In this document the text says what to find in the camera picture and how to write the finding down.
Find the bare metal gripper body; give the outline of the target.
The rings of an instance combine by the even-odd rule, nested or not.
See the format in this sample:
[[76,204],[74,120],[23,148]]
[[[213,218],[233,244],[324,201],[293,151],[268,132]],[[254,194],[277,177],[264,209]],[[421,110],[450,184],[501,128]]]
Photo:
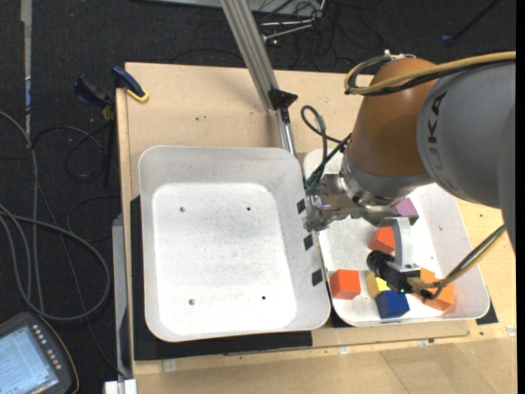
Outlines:
[[364,219],[374,227],[389,225],[395,220],[394,199],[376,196],[354,178],[343,177],[341,173],[307,181],[305,194],[307,231],[327,229],[333,222],[345,218]]

